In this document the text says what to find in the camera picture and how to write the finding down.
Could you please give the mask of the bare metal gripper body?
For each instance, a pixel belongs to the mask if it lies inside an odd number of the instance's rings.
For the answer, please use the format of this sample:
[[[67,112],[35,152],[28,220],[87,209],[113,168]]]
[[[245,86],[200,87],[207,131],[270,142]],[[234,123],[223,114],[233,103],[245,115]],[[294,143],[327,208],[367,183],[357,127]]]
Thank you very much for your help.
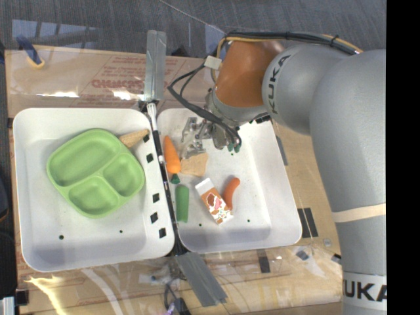
[[[220,124],[202,120],[198,124],[196,142],[202,145],[204,140],[212,140],[214,147],[218,150],[222,150],[224,147],[227,147],[228,150],[240,149],[242,143],[232,127],[223,127]]]

